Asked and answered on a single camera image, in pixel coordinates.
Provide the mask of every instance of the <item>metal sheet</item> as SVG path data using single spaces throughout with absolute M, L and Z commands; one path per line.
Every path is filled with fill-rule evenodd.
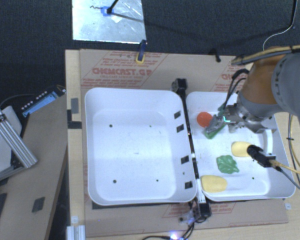
M 105 8 L 113 2 L 72 0 L 73 39 L 128 44 L 146 40 L 141 0 L 119 0 L 108 15 Z

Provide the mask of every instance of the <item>blue clip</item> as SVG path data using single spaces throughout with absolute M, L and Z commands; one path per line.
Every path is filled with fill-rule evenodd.
M 146 50 L 147 41 L 142 40 L 139 44 L 138 53 L 136 54 L 135 62 L 138 64 L 143 64 L 145 61 L 145 50 Z
M 107 13 L 108 8 L 110 8 L 110 7 L 104 6 L 104 7 L 101 7 L 101 9 L 100 9 L 102 15 L 105 16 L 105 17 L 111 16 L 111 14 Z

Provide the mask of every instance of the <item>empty white tray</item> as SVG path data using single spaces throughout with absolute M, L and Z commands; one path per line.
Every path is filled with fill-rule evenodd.
M 93 88 L 85 95 L 88 193 L 104 206 L 188 202 L 197 192 L 180 97 Z
M 282 173 L 273 168 L 263 168 L 251 157 L 232 156 L 237 163 L 238 173 L 226 174 L 218 169 L 217 157 L 232 155 L 231 145 L 238 141 L 261 147 L 266 153 L 276 155 L 277 161 L 285 165 L 289 164 L 275 117 L 264 121 L 264 126 L 270 130 L 266 130 L 263 134 L 255 134 L 247 128 L 240 128 L 234 133 L 229 133 L 228 126 L 225 126 L 213 139 L 207 139 L 204 136 L 204 128 L 197 123 L 198 114 L 200 112 L 217 114 L 218 107 L 226 100 L 226 95 L 222 92 L 195 91 L 186 98 L 199 175 L 220 176 L 228 183 L 225 191 L 217 193 L 204 191 L 204 195 L 217 202 L 292 196 L 296 187 Z M 234 94 L 228 104 L 234 104 L 236 100 L 237 95 Z M 292 177 L 289 170 L 283 170 Z

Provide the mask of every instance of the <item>green vegetable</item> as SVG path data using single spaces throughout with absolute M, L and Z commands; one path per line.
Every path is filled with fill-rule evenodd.
M 216 158 L 216 163 L 220 172 L 224 174 L 238 173 L 237 162 L 232 158 L 231 155 L 222 155 Z

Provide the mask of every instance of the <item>cardboard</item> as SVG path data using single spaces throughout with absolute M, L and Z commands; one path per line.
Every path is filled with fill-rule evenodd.
M 85 229 L 87 237 L 128 235 L 186 230 L 179 218 L 189 212 L 188 203 L 98 206 L 87 191 L 87 148 L 84 97 L 94 87 L 169 90 L 176 78 L 186 78 L 187 94 L 193 91 L 226 92 L 232 74 L 242 66 L 231 66 L 231 56 L 146 53 L 136 64 L 132 51 L 81 50 L 81 115 Z M 282 199 L 211 204 L 212 216 L 196 229 L 228 228 L 288 222 Z

